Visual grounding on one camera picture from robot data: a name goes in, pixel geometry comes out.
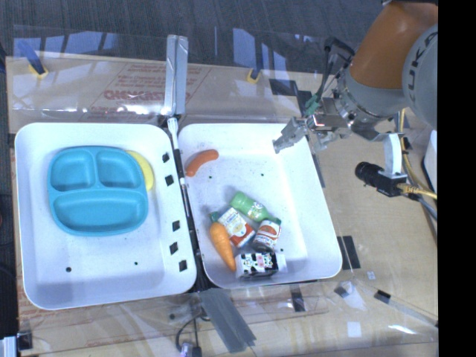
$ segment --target blue plate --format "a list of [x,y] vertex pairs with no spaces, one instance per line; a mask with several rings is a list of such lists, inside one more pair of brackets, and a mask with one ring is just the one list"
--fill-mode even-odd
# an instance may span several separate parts
[[149,210],[141,167],[115,147],[58,152],[48,168],[48,199],[58,226],[81,236],[135,230]]

